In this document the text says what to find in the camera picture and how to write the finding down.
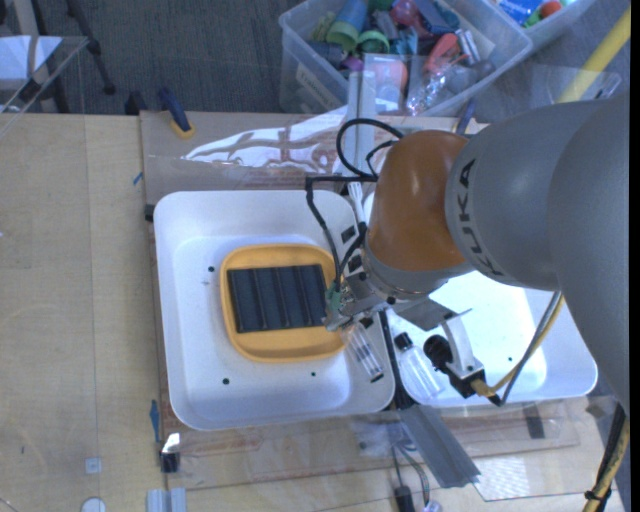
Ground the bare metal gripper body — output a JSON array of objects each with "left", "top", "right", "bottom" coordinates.
[{"left": 325, "top": 276, "right": 432, "bottom": 324}]

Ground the yellow square plate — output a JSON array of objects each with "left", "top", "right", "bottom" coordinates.
[{"left": 219, "top": 243, "right": 350, "bottom": 364}]

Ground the black ribbed rectangular block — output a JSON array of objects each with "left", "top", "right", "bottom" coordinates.
[{"left": 226, "top": 264, "right": 330, "bottom": 335}]

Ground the white plastic tray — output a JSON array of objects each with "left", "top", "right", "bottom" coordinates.
[
  {"left": 363, "top": 192, "right": 599, "bottom": 409},
  {"left": 152, "top": 189, "right": 397, "bottom": 432}
]

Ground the clear plastic storage bin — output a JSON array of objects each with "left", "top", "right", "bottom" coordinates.
[
  {"left": 492, "top": 0, "right": 599, "bottom": 49},
  {"left": 278, "top": 0, "right": 535, "bottom": 117}
]

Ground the black cylinder on white bracket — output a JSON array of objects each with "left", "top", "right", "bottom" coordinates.
[{"left": 422, "top": 317, "right": 487, "bottom": 400}]

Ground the black block with thin wires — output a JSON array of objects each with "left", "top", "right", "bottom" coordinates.
[{"left": 393, "top": 483, "right": 417, "bottom": 512}]

